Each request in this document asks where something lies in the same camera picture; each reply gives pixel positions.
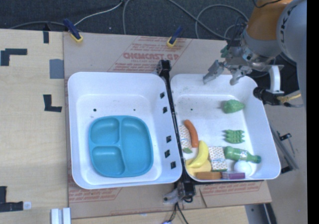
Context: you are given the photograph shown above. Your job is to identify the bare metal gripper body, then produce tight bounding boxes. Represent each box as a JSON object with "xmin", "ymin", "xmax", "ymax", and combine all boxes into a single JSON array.
[{"xmin": 222, "ymin": 45, "xmax": 273, "ymax": 72}]

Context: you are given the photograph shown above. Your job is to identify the green toy broccoli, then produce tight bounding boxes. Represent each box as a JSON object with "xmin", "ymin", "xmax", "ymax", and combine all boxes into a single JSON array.
[{"xmin": 222, "ymin": 99, "xmax": 246, "ymax": 114}]

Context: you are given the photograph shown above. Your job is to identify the white plastic tray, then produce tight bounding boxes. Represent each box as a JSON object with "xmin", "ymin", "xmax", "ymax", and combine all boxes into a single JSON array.
[
  {"xmin": 170, "ymin": 73, "xmax": 282, "ymax": 183},
  {"xmin": 67, "ymin": 71, "xmax": 183, "ymax": 190}
]

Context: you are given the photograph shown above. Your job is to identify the thin black rod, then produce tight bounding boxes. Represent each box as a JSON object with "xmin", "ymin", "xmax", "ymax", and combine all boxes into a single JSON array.
[{"xmin": 161, "ymin": 68, "xmax": 190, "ymax": 189}]

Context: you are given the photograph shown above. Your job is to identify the green toy grapes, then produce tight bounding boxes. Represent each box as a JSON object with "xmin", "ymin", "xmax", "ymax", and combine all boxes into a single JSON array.
[{"xmin": 223, "ymin": 129, "xmax": 245, "ymax": 143}]

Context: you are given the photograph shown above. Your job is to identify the orange toy sausage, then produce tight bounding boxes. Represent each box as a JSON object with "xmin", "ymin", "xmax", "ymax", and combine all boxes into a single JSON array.
[{"xmin": 183, "ymin": 119, "xmax": 200, "ymax": 148}]

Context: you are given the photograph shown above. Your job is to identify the orange patterned white carton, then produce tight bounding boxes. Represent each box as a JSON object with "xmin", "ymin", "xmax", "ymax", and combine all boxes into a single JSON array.
[
  {"xmin": 178, "ymin": 125, "xmax": 193, "ymax": 153},
  {"xmin": 207, "ymin": 146, "xmax": 228, "ymax": 172}
]

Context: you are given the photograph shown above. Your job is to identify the green bottle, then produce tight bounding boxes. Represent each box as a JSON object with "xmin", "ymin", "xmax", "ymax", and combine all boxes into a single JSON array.
[{"xmin": 223, "ymin": 145, "xmax": 262, "ymax": 164}]

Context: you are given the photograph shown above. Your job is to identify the yellow banana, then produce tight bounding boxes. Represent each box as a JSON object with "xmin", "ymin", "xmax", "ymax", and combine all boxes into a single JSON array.
[{"xmin": 186, "ymin": 140, "xmax": 210, "ymax": 169}]

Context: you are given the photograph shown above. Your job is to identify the white egg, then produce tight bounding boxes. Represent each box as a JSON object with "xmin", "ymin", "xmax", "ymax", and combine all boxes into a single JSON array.
[{"xmin": 233, "ymin": 160, "xmax": 253, "ymax": 177}]

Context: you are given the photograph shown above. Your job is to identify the purple box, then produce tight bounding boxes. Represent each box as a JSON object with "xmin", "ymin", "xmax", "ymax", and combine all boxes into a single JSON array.
[{"xmin": 221, "ymin": 171, "xmax": 246, "ymax": 180}]

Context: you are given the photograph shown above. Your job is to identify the orange toy bread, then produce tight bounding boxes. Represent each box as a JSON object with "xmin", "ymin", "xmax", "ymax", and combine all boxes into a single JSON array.
[{"xmin": 195, "ymin": 171, "xmax": 223, "ymax": 181}]

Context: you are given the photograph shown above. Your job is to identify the blue divided plate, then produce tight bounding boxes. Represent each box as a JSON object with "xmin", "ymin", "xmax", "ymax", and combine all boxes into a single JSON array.
[{"xmin": 88, "ymin": 115, "xmax": 154, "ymax": 179}]

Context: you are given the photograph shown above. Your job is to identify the brown cardboard board red print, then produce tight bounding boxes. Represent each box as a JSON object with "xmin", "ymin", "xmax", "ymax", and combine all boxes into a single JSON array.
[{"xmin": 62, "ymin": 31, "xmax": 273, "ymax": 219}]

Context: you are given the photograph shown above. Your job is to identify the black cylinder on white bracket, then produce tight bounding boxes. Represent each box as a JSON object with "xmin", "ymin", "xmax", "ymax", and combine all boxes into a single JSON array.
[{"xmin": 252, "ymin": 65, "xmax": 285, "ymax": 106}]

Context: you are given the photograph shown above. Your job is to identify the black block with wires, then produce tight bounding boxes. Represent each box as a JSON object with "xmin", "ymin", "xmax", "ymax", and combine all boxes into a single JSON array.
[
  {"xmin": 156, "ymin": 59, "xmax": 172, "ymax": 77},
  {"xmin": 173, "ymin": 181, "xmax": 196, "ymax": 203}
]

